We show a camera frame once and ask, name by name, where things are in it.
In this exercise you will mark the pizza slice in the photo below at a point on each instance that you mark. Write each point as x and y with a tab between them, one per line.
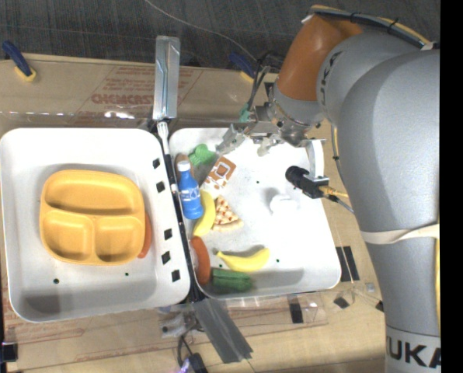
224	216

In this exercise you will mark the white plastic tray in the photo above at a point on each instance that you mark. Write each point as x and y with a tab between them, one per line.
293	247
29	286

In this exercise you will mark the red sausage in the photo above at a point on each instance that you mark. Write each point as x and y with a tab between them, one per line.
202	260

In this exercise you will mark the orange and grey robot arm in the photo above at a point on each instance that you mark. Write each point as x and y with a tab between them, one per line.
387	138

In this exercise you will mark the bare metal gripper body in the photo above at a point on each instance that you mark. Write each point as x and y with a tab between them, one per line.
268	120

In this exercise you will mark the yellow divided plate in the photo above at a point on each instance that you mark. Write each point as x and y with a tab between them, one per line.
91	216

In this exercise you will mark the white rounded lump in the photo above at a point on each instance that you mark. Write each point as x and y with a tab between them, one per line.
283	204

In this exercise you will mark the blue bottle white cap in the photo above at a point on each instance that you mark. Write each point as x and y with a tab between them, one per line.
190	198

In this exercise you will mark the thin black and white rod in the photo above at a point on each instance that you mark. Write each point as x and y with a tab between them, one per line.
164	142

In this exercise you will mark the black cylinder on white bracket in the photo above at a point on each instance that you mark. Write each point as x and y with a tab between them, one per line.
303	181

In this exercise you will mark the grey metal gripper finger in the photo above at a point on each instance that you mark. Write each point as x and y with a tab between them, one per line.
231	138
266	145

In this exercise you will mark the green vegetable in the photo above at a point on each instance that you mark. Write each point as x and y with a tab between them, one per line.
231	280

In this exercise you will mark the yellow banana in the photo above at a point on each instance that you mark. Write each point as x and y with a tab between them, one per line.
247	260
207	216

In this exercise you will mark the brown cardboard board red print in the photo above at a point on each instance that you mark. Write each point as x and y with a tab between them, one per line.
80	88

